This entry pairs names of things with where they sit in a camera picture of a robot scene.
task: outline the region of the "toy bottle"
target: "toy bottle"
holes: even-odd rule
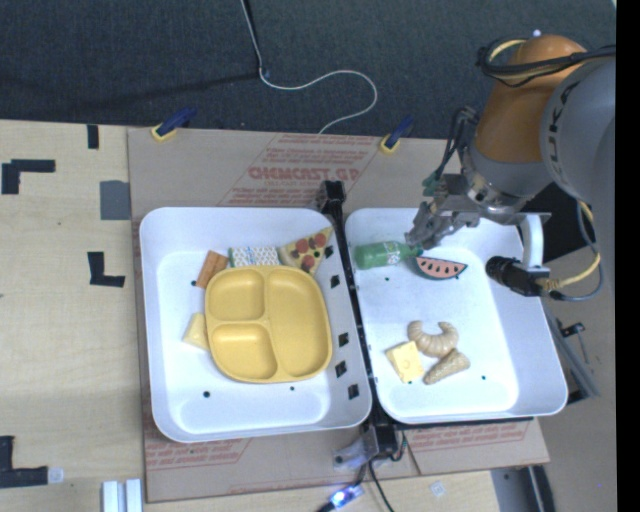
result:
[[[355,259],[358,268],[366,270],[373,267],[396,265],[406,258],[418,256],[421,252],[420,246],[412,248],[401,242],[377,242],[357,246]]]

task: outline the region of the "toy pizza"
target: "toy pizza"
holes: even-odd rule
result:
[[[299,238],[278,248],[278,256],[284,265],[298,267],[314,275],[325,255],[327,242],[333,227],[326,227],[309,236]]]

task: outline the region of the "blue and yellow clamp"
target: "blue and yellow clamp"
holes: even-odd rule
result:
[[[401,137],[407,137],[413,130],[413,117],[405,117],[400,124],[380,141],[380,150],[390,155],[398,149]]]
[[[151,135],[157,142],[164,142],[176,134],[176,128],[187,126],[197,112],[194,107],[184,107],[158,126],[151,128]]]

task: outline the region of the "wooden surface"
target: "wooden surface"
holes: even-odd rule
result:
[[[0,435],[15,436],[13,466],[59,467],[64,481],[0,489],[0,509],[100,510],[100,485],[143,479],[140,373],[131,223],[101,220],[100,182],[128,181],[126,129],[0,121],[0,161],[54,159],[0,196]],[[104,252],[122,288],[92,286],[87,253]],[[431,485],[445,493],[436,496]],[[383,482],[397,511],[498,511],[489,472]],[[145,505],[150,511],[314,511],[335,489]],[[371,483],[349,510],[385,510]]]

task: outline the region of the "toy watermelon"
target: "toy watermelon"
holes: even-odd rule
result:
[[[467,268],[466,263],[457,261],[440,260],[437,258],[426,258],[418,256],[416,258],[418,270],[428,279],[451,279],[457,278],[462,271]]]

